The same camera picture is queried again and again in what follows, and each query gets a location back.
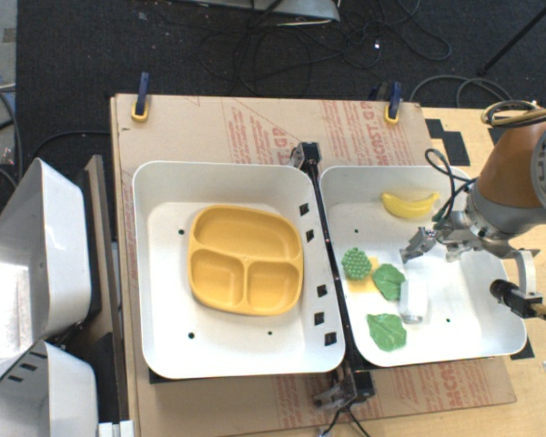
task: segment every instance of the white tray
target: white tray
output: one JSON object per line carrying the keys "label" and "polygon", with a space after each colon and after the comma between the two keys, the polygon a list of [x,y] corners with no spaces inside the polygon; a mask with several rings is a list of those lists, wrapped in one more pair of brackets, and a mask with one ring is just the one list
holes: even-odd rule
{"label": "white tray", "polygon": [[[285,166],[157,161],[138,169],[133,193],[143,353],[155,373],[186,379],[339,366],[345,343],[338,300],[306,174]],[[304,282],[290,311],[239,315],[194,298],[187,280],[188,233],[195,215],[214,204],[275,212],[296,226],[303,242]],[[308,212],[302,216],[304,204]],[[308,241],[310,230],[314,238]]]}
{"label": "white tray", "polygon": [[[453,169],[458,176],[465,174]],[[382,367],[434,361],[507,355],[526,342],[523,321],[490,295],[495,279],[506,279],[501,261],[487,252],[468,252],[461,261],[446,262],[438,244],[403,266],[399,250],[406,248],[418,227],[432,228],[430,216],[407,220],[384,209],[380,195],[390,192],[409,200],[440,193],[433,213],[450,195],[449,179],[432,167],[334,167],[320,178],[329,233],[340,268],[354,341],[362,356]],[[458,197],[455,209],[464,206]],[[399,314],[398,302],[379,292],[350,292],[341,267],[345,252],[357,247],[379,263],[390,263],[407,279],[424,279],[429,290],[427,316],[421,324],[403,324],[407,344],[391,352],[380,350],[369,336],[368,314]]]}

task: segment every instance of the plastic food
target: plastic food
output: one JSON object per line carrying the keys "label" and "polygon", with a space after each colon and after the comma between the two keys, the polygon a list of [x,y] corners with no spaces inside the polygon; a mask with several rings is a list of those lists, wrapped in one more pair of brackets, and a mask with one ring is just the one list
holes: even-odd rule
{"label": "plastic food", "polygon": [[287,312],[303,284],[299,233],[271,212],[205,208],[192,223],[188,279],[196,298],[211,308],[255,316]]}
{"label": "plastic food", "polygon": [[369,314],[366,317],[370,328],[370,337],[383,351],[393,351],[402,348],[407,343],[407,331],[402,326],[402,320],[394,314]]}
{"label": "plastic food", "polygon": [[400,299],[400,285],[405,281],[405,276],[392,264],[382,264],[372,274],[374,283],[387,300]]}
{"label": "plastic food", "polygon": [[439,193],[431,193],[430,196],[420,200],[404,200],[390,193],[382,193],[384,208],[395,217],[402,219],[417,219],[430,213],[435,201],[440,197]]}
{"label": "plastic food", "polygon": [[362,280],[372,270],[366,253],[358,248],[348,249],[342,258],[342,266],[349,279]]}

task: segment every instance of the green vegetable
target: green vegetable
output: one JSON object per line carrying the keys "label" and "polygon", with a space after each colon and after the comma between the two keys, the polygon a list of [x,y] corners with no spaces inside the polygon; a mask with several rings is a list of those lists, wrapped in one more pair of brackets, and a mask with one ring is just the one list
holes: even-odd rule
{"label": "green vegetable", "polygon": [[379,314],[366,317],[370,328],[370,337],[383,351],[393,351],[407,343],[407,331],[402,326],[402,320],[394,314]]}
{"label": "green vegetable", "polygon": [[366,253],[358,248],[348,249],[342,258],[342,266],[351,280],[362,280],[372,270]]}
{"label": "green vegetable", "polygon": [[374,271],[372,279],[384,298],[390,301],[400,299],[400,285],[405,277],[392,264],[382,264]]}

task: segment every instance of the cardboard surface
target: cardboard surface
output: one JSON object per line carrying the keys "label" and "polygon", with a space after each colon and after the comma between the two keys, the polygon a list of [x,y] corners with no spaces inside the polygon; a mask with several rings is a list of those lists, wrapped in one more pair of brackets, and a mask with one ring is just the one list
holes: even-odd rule
{"label": "cardboard surface", "polygon": [[[271,435],[313,435],[308,426],[323,427],[333,417],[333,412],[318,410],[312,404],[317,392],[328,389],[328,374],[149,383],[141,352],[131,178],[137,167],[151,160],[284,164],[300,141],[320,144],[322,167],[422,165],[424,150],[432,145],[423,111],[403,103],[399,124],[390,127],[382,121],[383,102],[153,96],[148,121],[136,123],[130,118],[135,99],[132,95],[113,98],[111,121],[128,399],[136,435],[216,437],[268,431],[278,431]],[[485,128],[481,131],[487,135]],[[483,157],[490,151],[491,142],[487,141],[490,144],[486,148],[478,147]],[[477,165],[473,158],[471,164]],[[477,169],[465,171],[477,175]],[[546,275],[545,266],[541,265],[539,278]],[[530,367],[527,372],[532,374],[531,380],[544,380],[546,385],[546,377],[533,375],[540,363],[535,361],[534,369]],[[497,408],[488,405],[516,401],[508,369],[513,369],[509,360],[492,358],[376,370],[377,396],[352,410],[359,420],[371,420],[365,427],[382,430],[376,435],[430,435],[437,428],[441,433],[433,434],[443,434],[443,429],[448,434],[450,427],[457,430],[456,435],[479,435],[475,430],[488,426],[477,418],[464,422],[462,415],[444,414],[441,418],[436,413],[463,409],[468,416],[479,415],[473,415],[474,410],[469,408],[497,416],[497,429],[504,429],[510,425],[510,419],[504,419],[506,415],[517,418],[525,412],[520,408],[488,411]],[[540,403],[546,407],[544,390]],[[532,401],[528,411],[537,411],[537,397]],[[393,416],[408,418],[379,419]],[[414,423],[414,431],[403,425],[407,420]],[[354,432],[344,426],[338,426],[335,435]],[[535,422],[512,427],[511,435],[530,435],[530,429],[538,430]]]}

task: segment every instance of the blue clamp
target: blue clamp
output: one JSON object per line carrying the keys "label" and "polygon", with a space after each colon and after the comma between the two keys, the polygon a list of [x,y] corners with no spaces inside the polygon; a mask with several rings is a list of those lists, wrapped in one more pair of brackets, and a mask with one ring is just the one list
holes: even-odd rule
{"label": "blue clamp", "polygon": [[399,123],[399,106],[400,95],[402,94],[402,87],[400,83],[395,81],[392,83],[392,90],[390,91],[390,101],[388,108],[384,109],[384,119],[391,125]]}
{"label": "blue clamp", "polygon": [[147,86],[149,85],[149,73],[143,72],[139,80],[139,90],[137,91],[137,100],[131,107],[131,117],[135,121],[144,122],[147,120],[149,102],[147,97]]}

